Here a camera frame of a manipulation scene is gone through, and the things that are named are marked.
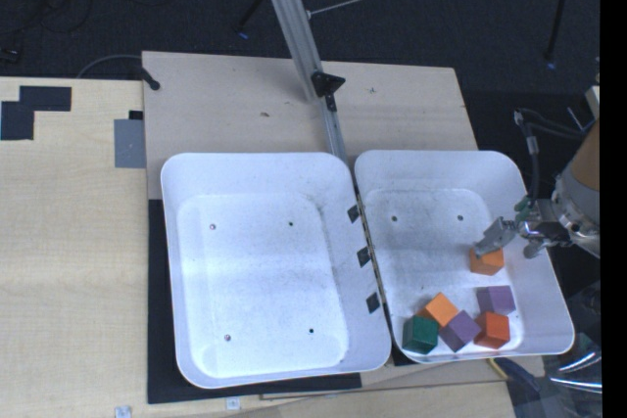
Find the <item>black floor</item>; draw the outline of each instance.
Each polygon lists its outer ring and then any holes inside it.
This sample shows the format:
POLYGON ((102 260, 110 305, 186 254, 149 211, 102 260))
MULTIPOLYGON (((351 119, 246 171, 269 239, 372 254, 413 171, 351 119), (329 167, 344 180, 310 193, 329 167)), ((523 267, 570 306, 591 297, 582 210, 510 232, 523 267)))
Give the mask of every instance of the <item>black floor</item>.
MULTIPOLYGON (((348 0, 304 0, 314 11, 348 0)), ((75 77, 91 62, 142 50, 289 58, 268 0, 239 34, 254 0, 0 0, 0 75, 75 77)), ((525 107, 574 126, 592 116, 584 93, 600 64, 600 0, 565 0, 553 57, 545 52, 558 0, 363 0, 315 15, 323 60, 456 70, 482 150, 497 150, 530 177, 526 143, 512 120, 525 107)), ((86 76, 137 78, 134 59, 111 59, 86 76)), ((541 136, 541 195, 577 144, 541 136)), ((555 250, 570 298, 600 278, 580 249, 555 250)))

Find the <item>robotic arm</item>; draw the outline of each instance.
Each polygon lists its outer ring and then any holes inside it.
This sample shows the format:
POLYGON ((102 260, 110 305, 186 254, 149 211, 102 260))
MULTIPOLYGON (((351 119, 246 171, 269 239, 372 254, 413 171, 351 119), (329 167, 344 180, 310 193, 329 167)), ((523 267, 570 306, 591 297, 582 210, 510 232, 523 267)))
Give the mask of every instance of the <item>robotic arm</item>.
MULTIPOLYGON (((523 132, 522 115, 516 112, 516 123, 523 132)), ((600 120, 593 124, 574 158, 555 180, 550 199, 537 199, 534 189, 514 210, 514 220, 497 218, 475 244, 478 257, 495 251, 516 235, 527 239, 526 257, 542 249, 573 244, 601 258, 600 215, 600 120)), ((538 155, 535 136, 527 129, 529 151, 538 155)))

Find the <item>wooden table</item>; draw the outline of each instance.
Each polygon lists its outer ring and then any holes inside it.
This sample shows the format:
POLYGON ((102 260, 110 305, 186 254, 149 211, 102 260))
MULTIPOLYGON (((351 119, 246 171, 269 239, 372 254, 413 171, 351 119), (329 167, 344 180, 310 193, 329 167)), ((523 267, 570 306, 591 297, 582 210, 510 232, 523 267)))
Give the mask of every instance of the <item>wooden table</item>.
MULTIPOLYGON (((259 64, 270 71, 262 80, 273 79, 273 68, 283 75, 288 65, 284 60, 200 58, 218 72, 259 64)), ((337 96, 351 155, 367 145, 379 148, 382 141, 393 148, 476 149, 453 70, 342 63, 325 69, 349 81, 360 78, 359 85, 346 84, 337 96), (379 106, 379 116, 360 113, 360 108, 379 106), (378 121, 377 130, 385 132, 376 141, 369 121, 378 121)), ((32 140, 0 141, 3 416, 109 418, 125 405, 133 418, 235 413, 226 410, 222 398, 146 403, 147 175, 141 168, 116 168, 114 149, 114 120, 143 110, 144 85, 0 78, 2 102, 19 101, 21 86, 72 88, 70 112, 35 112, 32 140)), ((226 105, 216 110, 229 114, 226 105)), ((255 120, 268 118, 259 113, 255 120)), ((273 118, 284 120, 283 128, 297 116, 273 118)), ((534 374, 543 373, 540 357, 519 362, 534 374)), ((422 416, 514 416, 505 383, 481 360, 430 367, 388 364, 364 374, 357 393, 336 399, 287 397, 293 396, 243 396, 240 405, 242 410, 265 408, 264 417, 381 416, 385 406, 386 416, 405 416, 416 406, 422 416)))

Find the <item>cube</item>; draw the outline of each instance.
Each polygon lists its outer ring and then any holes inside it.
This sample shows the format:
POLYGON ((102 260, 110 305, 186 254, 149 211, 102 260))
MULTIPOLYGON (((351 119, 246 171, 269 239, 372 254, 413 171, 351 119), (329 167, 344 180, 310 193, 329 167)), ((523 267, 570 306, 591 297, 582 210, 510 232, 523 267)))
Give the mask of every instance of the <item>cube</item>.
POLYGON ((474 338, 474 343, 481 347, 501 348, 509 341, 509 317, 495 312, 483 312, 475 322, 481 332, 474 338))
POLYGON ((508 315, 516 310, 510 286, 489 286, 477 291, 477 300, 482 312, 508 315))
POLYGON ((474 249, 470 250, 470 271, 482 275, 494 275, 505 266, 503 248, 477 257, 474 249))
POLYGON ((403 348, 418 353, 429 353, 438 345, 438 323, 414 315, 403 326, 403 348))
POLYGON ((452 351, 459 351, 481 333, 481 327, 465 310, 460 311, 451 321, 440 329, 440 338, 452 351))
POLYGON ((442 293, 438 293, 431 302, 429 302, 416 315, 432 319, 442 328, 446 326, 453 317, 458 314, 458 308, 451 303, 442 293))

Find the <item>wooden block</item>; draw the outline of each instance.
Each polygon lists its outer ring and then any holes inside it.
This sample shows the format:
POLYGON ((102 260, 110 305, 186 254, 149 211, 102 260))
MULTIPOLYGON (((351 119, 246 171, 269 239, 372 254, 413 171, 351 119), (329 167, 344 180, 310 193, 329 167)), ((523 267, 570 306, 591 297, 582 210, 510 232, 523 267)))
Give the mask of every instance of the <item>wooden block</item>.
POLYGON ((509 341, 509 318, 495 312, 483 312, 475 322, 479 324, 479 333, 474 343, 481 347, 500 348, 509 341))
POLYGON ((503 248, 477 257, 474 249, 470 250, 470 271, 482 275, 494 275, 501 270, 506 262, 503 255, 503 248))
POLYGON ((408 319, 403 326, 403 348, 429 353, 438 345, 438 323, 433 319, 417 315, 408 319))
POLYGON ((462 310, 440 330, 440 338, 452 351, 459 351, 472 342, 479 333, 481 333, 479 324, 462 310))
POLYGON ((421 317, 432 319, 443 328, 458 314, 458 308, 442 293, 438 293, 419 313, 421 317))
POLYGON ((477 300, 482 312, 508 315, 516 310, 510 286, 489 286, 477 291, 477 300))

